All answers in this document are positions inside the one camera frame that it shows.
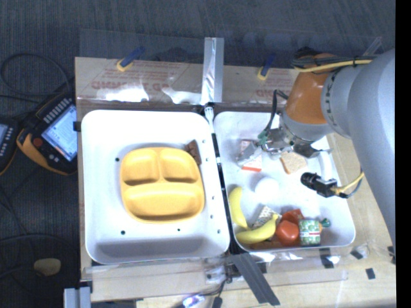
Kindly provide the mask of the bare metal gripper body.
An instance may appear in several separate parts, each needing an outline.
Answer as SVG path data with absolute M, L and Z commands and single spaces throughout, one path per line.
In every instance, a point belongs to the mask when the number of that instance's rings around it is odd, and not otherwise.
M 285 127 L 263 130 L 261 133 L 261 149 L 268 153 L 292 151 L 295 138 Z

